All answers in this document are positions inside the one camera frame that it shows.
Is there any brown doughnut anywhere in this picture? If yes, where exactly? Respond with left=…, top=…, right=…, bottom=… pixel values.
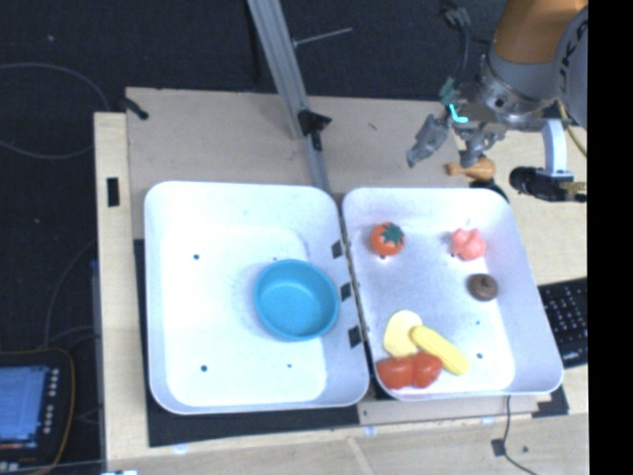
left=467, top=273, right=499, bottom=303

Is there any orange tomato with green stem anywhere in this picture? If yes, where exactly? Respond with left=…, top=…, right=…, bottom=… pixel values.
left=369, top=221, right=407, bottom=258

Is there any pale wood board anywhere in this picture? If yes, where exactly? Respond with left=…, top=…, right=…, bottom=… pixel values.
left=125, top=86, right=551, bottom=426

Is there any pale yellow slice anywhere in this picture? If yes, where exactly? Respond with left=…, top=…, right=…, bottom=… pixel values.
left=383, top=309, right=425, bottom=359

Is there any yellow corn cob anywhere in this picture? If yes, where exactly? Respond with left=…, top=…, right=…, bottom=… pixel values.
left=409, top=325, right=471, bottom=377

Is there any brown chicken drumstick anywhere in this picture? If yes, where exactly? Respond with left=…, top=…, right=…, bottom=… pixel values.
left=446, top=155, right=497, bottom=183

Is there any white plastic tray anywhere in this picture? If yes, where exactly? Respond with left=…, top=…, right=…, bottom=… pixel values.
left=340, top=185, right=566, bottom=403
left=142, top=180, right=372, bottom=416

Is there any black keyboard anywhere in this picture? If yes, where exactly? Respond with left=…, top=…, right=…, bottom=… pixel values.
left=537, top=278, right=589, bottom=369

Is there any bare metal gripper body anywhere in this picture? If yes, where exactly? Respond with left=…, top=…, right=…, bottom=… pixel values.
left=452, top=76, right=558, bottom=141

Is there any red bell pepper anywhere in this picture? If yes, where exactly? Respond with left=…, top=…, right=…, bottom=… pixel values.
left=375, top=351, right=444, bottom=391

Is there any black cylinder on white bracket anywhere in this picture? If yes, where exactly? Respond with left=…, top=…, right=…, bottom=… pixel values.
left=508, top=119, right=588, bottom=203

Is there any blue bowl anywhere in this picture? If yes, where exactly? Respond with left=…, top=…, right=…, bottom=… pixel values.
left=252, top=258, right=341, bottom=343

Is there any pink toy food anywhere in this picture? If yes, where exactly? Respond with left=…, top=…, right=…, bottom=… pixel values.
left=449, top=227, right=488, bottom=262

